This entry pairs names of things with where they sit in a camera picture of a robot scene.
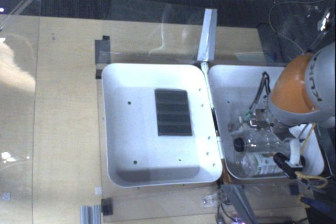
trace water bottle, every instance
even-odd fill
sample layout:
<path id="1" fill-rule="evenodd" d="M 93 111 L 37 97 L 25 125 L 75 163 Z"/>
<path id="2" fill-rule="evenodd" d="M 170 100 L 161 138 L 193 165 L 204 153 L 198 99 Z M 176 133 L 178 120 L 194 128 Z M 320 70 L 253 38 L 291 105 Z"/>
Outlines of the water bottle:
<path id="1" fill-rule="evenodd" d="M 268 152 L 241 152 L 237 155 L 236 165 L 237 175 L 242 178 L 282 174 L 281 168 Z"/>
<path id="2" fill-rule="evenodd" d="M 234 148 L 237 152 L 282 152 L 290 154 L 288 142 L 281 141 L 274 133 L 267 131 L 249 130 L 247 133 L 234 139 Z"/>

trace metal bracket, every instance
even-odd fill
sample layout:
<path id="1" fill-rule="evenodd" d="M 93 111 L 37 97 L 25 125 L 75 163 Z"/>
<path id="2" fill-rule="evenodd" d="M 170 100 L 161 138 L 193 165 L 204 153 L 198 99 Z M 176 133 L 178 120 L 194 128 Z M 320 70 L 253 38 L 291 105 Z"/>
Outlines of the metal bracket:
<path id="1" fill-rule="evenodd" d="M 80 224 L 101 224 L 100 206 L 81 206 Z"/>
<path id="2" fill-rule="evenodd" d="M 96 79 L 101 79 L 105 66 L 111 63 L 111 41 L 109 36 L 103 36 L 102 40 L 95 40 L 94 62 L 96 64 Z"/>
<path id="3" fill-rule="evenodd" d="M 259 224 L 241 185 L 226 184 L 222 185 L 221 188 L 225 191 L 227 198 L 233 204 L 244 223 Z"/>
<path id="4" fill-rule="evenodd" d="M 217 26 L 217 10 L 206 9 L 204 13 L 200 46 L 197 61 L 208 62 L 215 58 L 215 39 Z"/>

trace black bottle cap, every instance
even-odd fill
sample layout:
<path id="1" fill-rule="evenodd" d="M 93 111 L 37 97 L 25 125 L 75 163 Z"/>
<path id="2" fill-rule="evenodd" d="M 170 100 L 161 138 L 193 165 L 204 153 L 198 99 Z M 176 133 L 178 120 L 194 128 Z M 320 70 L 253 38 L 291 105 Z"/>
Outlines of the black bottle cap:
<path id="1" fill-rule="evenodd" d="M 244 139 L 242 139 L 241 137 L 236 138 L 233 141 L 233 146 L 235 147 L 235 150 L 237 152 L 243 152 L 244 149 L 245 149 L 245 141 L 244 141 Z"/>

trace black cable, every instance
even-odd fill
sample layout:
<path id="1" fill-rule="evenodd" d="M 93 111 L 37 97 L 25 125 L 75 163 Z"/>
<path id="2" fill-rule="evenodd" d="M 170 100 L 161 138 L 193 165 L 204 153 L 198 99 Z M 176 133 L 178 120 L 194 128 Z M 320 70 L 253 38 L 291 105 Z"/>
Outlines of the black cable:
<path id="1" fill-rule="evenodd" d="M 231 220 L 234 221 L 234 222 L 237 221 L 237 219 L 234 219 L 233 217 L 230 217 L 230 216 L 225 212 L 224 207 L 223 207 L 223 204 L 221 204 L 221 208 L 222 208 L 222 210 L 223 210 L 223 213 L 224 213 L 229 219 L 231 219 Z"/>
<path id="2" fill-rule="evenodd" d="M 269 75 L 265 71 L 262 73 L 262 77 L 261 77 L 261 80 L 260 80 L 258 91 L 256 93 L 256 96 L 254 97 L 254 100 L 253 100 L 252 104 L 249 107 L 250 110 L 252 110 L 253 106 L 258 103 L 264 87 L 265 87 L 265 90 L 266 90 L 266 95 L 269 95 L 270 92 L 271 92 L 271 89 L 269 87 Z"/>
<path id="3" fill-rule="evenodd" d="M 267 95 L 269 95 L 270 92 L 271 92 L 271 88 L 269 87 L 269 75 L 268 75 L 268 73 L 266 71 L 264 73 L 262 73 L 262 75 L 266 77 L 266 80 L 265 80 L 265 83 L 266 83 L 265 84 L 265 89 L 266 89 Z"/>
<path id="4" fill-rule="evenodd" d="M 295 224 L 301 224 L 302 222 L 304 222 L 305 220 L 308 220 L 308 218 L 302 218 L 299 221 L 296 221 Z"/>

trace robotic end effector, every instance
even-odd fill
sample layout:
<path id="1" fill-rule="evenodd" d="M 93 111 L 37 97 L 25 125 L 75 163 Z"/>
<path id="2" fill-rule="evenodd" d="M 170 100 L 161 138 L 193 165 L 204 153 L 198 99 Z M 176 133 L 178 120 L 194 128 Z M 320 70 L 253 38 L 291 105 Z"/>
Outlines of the robotic end effector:
<path id="1" fill-rule="evenodd" d="M 335 126 L 335 43 L 295 57 L 283 70 L 264 109 L 252 111 L 250 127 L 270 126 L 281 140 L 302 123 Z"/>

